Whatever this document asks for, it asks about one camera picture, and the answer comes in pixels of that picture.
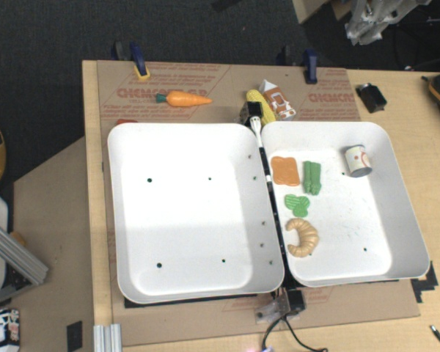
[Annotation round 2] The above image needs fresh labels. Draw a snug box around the white plastic tray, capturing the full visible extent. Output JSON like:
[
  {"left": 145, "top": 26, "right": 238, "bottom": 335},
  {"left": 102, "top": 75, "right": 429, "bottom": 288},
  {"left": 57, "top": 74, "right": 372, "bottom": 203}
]
[
  {"left": 260, "top": 120, "right": 431, "bottom": 289},
  {"left": 106, "top": 122, "right": 286, "bottom": 305}
]

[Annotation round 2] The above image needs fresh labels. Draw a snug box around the green leafy vegetable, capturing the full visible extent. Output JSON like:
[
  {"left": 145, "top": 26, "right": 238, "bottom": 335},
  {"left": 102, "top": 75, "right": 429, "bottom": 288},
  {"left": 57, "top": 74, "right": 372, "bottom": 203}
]
[{"left": 283, "top": 193, "right": 312, "bottom": 219}]

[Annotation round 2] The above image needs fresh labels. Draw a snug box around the orange carrot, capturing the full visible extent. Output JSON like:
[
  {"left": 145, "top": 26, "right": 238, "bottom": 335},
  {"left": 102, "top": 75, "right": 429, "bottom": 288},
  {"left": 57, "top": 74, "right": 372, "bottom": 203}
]
[{"left": 155, "top": 89, "right": 214, "bottom": 109}]

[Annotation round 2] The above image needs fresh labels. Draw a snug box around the orange toast slice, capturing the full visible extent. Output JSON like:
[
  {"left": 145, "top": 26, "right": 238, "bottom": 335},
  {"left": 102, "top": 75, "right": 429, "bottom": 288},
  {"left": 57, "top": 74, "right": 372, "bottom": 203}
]
[{"left": 270, "top": 155, "right": 301, "bottom": 188}]

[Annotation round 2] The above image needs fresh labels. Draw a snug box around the tan croissant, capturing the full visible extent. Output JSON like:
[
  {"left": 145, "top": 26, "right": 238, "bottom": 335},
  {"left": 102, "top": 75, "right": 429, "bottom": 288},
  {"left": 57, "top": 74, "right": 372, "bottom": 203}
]
[{"left": 285, "top": 217, "right": 320, "bottom": 259}]

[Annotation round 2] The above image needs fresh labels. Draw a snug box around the thin black and white rod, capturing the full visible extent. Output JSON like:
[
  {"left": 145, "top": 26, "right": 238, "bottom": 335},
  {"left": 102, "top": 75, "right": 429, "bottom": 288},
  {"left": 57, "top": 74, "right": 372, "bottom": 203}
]
[{"left": 249, "top": 115, "right": 291, "bottom": 290}]

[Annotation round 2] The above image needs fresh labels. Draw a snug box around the brown cardboard board red print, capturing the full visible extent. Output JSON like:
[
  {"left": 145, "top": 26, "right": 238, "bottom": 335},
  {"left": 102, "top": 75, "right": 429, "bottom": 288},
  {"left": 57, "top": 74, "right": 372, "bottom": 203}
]
[{"left": 96, "top": 60, "right": 421, "bottom": 348}]

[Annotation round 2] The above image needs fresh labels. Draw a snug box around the green asparagus bundle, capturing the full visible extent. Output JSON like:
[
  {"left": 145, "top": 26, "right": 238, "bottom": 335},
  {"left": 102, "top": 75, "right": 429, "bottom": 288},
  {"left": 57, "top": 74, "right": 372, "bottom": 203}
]
[{"left": 302, "top": 160, "right": 323, "bottom": 197}]

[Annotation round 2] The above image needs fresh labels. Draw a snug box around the black and white carton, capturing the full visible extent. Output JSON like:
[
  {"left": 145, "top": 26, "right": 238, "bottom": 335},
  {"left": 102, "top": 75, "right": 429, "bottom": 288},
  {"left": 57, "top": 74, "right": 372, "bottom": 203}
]
[{"left": 0, "top": 307, "right": 21, "bottom": 352}]

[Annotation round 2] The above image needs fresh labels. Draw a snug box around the white can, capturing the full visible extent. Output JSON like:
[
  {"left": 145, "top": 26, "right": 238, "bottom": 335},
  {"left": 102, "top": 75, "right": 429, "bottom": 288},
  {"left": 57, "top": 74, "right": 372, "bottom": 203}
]
[{"left": 343, "top": 144, "right": 373, "bottom": 178}]

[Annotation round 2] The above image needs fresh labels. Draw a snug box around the yellow corn cob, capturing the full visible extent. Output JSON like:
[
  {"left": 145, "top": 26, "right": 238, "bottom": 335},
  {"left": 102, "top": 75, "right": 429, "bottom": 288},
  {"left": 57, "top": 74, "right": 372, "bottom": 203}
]
[{"left": 245, "top": 89, "right": 278, "bottom": 124}]

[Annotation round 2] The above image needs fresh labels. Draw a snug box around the orange and white carton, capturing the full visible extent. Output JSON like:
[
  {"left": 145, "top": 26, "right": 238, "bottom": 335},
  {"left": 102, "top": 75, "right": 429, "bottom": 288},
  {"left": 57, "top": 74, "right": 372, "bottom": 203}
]
[{"left": 259, "top": 78, "right": 298, "bottom": 122}]

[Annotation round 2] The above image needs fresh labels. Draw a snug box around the small black box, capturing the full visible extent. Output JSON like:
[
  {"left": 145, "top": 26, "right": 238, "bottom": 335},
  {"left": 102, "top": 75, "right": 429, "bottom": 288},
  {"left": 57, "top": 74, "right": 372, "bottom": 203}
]
[{"left": 355, "top": 82, "right": 388, "bottom": 114}]

